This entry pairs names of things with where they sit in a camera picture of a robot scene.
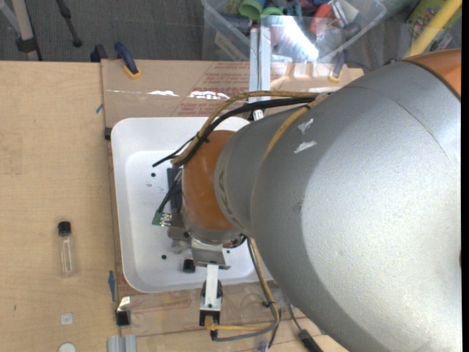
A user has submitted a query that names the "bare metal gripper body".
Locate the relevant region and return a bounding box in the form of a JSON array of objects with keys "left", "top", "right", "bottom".
[{"left": 167, "top": 213, "right": 231, "bottom": 271}]

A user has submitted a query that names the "white plastic tray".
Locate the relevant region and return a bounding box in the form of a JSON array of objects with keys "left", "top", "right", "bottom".
[{"left": 111, "top": 117, "right": 274, "bottom": 293}]

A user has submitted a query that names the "clear bottle with black cap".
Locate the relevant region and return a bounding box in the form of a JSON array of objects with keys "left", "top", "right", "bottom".
[{"left": 56, "top": 221, "right": 76, "bottom": 276}]

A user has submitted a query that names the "brown cardboard board red print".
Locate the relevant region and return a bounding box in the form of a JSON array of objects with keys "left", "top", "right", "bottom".
[{"left": 100, "top": 59, "right": 364, "bottom": 339}]

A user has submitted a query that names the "clear plastic storage bin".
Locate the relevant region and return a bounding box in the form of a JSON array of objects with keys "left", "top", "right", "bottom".
[{"left": 201, "top": 0, "right": 388, "bottom": 64}]

